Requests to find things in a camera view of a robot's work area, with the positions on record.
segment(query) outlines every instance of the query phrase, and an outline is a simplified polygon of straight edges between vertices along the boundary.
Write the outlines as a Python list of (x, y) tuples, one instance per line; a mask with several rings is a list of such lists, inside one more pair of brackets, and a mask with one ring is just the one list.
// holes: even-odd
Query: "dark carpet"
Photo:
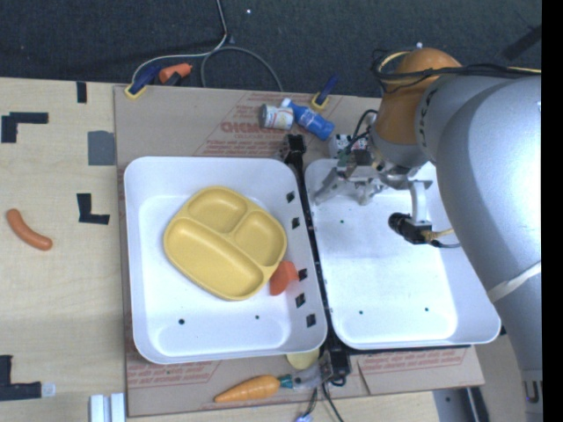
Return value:
[[(542, 0), (221, 0), (225, 45), (259, 55), (285, 91), (377, 96), (374, 50), (420, 42), (463, 65), (541, 69)], [(205, 53), (221, 40), (216, 0), (0, 0), (0, 76), (128, 83), (161, 55)], [(184, 85), (201, 86), (201, 58)], [(208, 87), (276, 90), (250, 55), (206, 60)]]

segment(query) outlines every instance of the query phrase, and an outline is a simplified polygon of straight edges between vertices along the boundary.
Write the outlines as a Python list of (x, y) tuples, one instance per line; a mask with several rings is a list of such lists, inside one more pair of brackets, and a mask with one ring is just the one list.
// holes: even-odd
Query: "light wood surface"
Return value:
[[(47, 125), (19, 124), (16, 143), (0, 144), (0, 354), (11, 354), (12, 382), (52, 382), (54, 397), (0, 402), (2, 421), (88, 420), (91, 395), (125, 392), (117, 172), (89, 166), (87, 133), (113, 132), (113, 86), (0, 78), (0, 114), (47, 112)], [(108, 225), (78, 222), (77, 193)], [(54, 241), (51, 251), (24, 244), (4, 213)], [(346, 421), (438, 420), (431, 392), (339, 399)], [(140, 420), (293, 421), (306, 404), (208, 411)], [(336, 420), (319, 402), (315, 421)]]

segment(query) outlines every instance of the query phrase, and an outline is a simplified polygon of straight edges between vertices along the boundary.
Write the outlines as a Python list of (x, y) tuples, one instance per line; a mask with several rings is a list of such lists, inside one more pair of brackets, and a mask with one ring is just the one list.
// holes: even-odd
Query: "yellow divided plate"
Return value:
[(270, 279), (288, 240), (267, 211), (228, 187), (194, 195), (165, 230), (168, 259), (191, 281), (225, 300), (244, 300)]

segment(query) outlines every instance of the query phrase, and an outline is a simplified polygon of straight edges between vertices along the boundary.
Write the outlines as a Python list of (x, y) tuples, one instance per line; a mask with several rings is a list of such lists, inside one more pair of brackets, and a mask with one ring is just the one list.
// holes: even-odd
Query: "blue spray can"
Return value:
[(296, 105), (290, 98), (285, 98), (281, 102), (281, 106), (293, 109), (297, 124), (313, 133), (321, 141), (326, 141), (334, 130), (334, 124), (331, 121), (324, 119), (307, 106)]

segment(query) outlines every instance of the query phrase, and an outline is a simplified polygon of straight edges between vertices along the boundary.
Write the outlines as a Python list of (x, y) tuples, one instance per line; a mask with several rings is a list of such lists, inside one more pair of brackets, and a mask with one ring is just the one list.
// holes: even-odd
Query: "toy sausage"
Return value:
[(53, 241), (51, 239), (36, 233), (27, 226), (21, 216), (21, 213), (17, 209), (10, 209), (6, 213), (6, 219), (8, 220), (8, 223), (14, 233), (32, 247), (40, 250), (49, 250), (53, 246)]

